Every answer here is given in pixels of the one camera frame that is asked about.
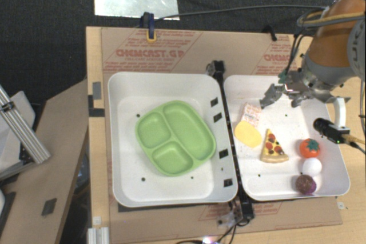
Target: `toy pizza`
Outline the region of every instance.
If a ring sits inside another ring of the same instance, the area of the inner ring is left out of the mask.
[[[268,129],[260,160],[266,163],[281,163],[288,160],[275,135]]]

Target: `egg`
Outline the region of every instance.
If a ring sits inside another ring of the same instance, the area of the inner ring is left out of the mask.
[[[314,177],[320,174],[322,168],[321,162],[317,158],[309,158],[303,164],[303,174]]]

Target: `cardboard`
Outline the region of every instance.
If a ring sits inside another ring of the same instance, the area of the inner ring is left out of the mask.
[[[103,156],[98,161],[101,168],[91,168],[92,216],[101,219],[93,226],[109,226],[112,244],[220,235],[225,229],[218,226],[217,218],[229,211],[226,203],[146,210],[118,206],[112,192],[106,92],[112,74],[118,71],[204,73],[212,60],[224,60],[226,77],[277,75],[287,65],[291,49],[287,35],[278,35],[277,42],[270,35],[251,33],[157,30],[157,36],[156,43],[147,43],[143,29],[87,28],[88,93],[93,96],[93,85],[100,84],[104,95],[94,100],[93,105],[105,110],[105,117],[93,117],[90,123],[101,121],[105,129],[97,129],[96,125],[93,129],[106,139],[104,150],[100,143],[96,146],[98,156]],[[108,195],[105,190],[101,195],[99,188],[106,182]],[[93,202],[93,196],[101,201]],[[254,210],[255,219],[247,227],[237,229],[237,233],[342,224],[334,197],[256,203]]]
[[[1,244],[59,243],[85,153],[86,85],[83,81],[46,102],[36,135],[51,158],[2,187],[4,194],[15,192],[15,198]],[[46,202],[51,208],[45,215]]]

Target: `tomato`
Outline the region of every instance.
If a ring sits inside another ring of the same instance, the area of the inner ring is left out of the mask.
[[[320,153],[319,144],[311,138],[300,143],[300,153],[305,158],[315,158]]]

